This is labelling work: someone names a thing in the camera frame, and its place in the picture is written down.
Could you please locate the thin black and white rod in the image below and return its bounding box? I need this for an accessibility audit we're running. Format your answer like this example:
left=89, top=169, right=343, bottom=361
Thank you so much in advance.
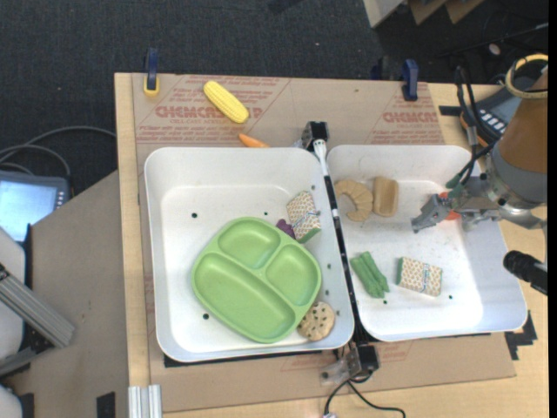
left=313, top=139, right=365, bottom=344

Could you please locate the black block with thin wires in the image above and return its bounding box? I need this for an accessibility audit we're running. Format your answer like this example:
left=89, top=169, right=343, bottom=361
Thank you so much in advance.
left=301, top=120, right=330, bottom=150
left=320, top=344, right=380, bottom=386

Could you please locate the brown cardboard board red print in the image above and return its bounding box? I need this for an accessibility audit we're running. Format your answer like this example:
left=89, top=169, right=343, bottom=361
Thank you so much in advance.
left=130, top=72, right=530, bottom=414

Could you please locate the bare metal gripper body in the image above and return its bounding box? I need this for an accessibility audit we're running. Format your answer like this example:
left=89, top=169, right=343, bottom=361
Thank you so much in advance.
left=451, top=175, right=547, bottom=231

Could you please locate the yellow corn cob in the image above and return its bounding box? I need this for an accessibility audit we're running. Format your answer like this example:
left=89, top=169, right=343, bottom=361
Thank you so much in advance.
left=202, top=80, right=251, bottom=125

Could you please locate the tan croissant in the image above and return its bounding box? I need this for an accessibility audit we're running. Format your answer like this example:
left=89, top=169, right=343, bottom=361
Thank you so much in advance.
left=333, top=179, right=375, bottom=223

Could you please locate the white plastic tray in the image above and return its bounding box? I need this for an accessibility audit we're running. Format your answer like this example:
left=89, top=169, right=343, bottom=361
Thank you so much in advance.
left=143, top=145, right=356, bottom=363
left=325, top=144, right=529, bottom=343

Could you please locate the black cylinder on white bracket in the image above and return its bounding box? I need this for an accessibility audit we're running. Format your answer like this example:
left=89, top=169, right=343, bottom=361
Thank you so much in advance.
left=502, top=233, right=549, bottom=297

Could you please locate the chocolate chip biscuit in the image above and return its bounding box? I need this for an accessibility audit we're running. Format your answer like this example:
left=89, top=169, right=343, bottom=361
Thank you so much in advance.
left=296, top=300, right=337, bottom=342

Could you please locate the green divided plate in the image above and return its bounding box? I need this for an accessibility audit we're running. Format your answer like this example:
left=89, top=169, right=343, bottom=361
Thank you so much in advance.
left=190, top=216, right=324, bottom=345

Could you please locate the green asparagus bunch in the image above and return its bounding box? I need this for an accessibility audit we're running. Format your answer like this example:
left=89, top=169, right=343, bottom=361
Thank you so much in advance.
left=349, top=251, right=391, bottom=300

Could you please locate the patterned carton with green edge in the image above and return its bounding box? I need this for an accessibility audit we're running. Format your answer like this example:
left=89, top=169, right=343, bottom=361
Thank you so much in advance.
left=395, top=256, right=444, bottom=298
left=285, top=190, right=324, bottom=245

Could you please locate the orange carrot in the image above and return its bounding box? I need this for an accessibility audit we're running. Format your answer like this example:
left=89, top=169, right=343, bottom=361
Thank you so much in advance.
left=238, top=133, right=272, bottom=149

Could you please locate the tan bread loaf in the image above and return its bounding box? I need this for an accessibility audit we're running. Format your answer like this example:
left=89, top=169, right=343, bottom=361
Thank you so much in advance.
left=372, top=176, right=400, bottom=218

